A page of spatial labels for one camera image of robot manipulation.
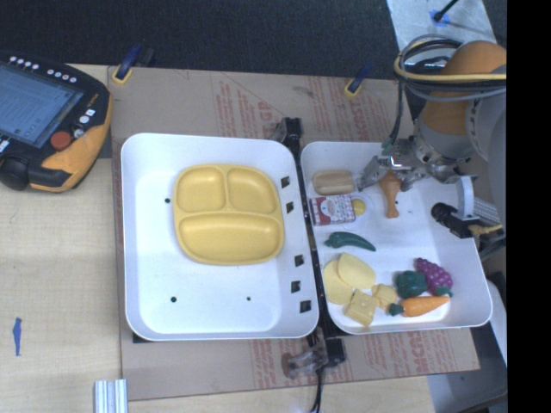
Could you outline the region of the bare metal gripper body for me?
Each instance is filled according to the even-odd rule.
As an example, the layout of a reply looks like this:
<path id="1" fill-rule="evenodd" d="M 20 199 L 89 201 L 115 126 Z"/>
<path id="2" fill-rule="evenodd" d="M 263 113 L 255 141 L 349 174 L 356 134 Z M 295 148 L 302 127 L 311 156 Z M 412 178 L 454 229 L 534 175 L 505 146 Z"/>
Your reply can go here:
<path id="1" fill-rule="evenodd" d="M 461 161 L 461 140 L 451 137 L 408 137 L 387 139 L 382 145 L 382 157 L 389 157 L 389 170 L 397 177 L 400 172 L 421 170 L 443 184 L 458 181 Z"/>

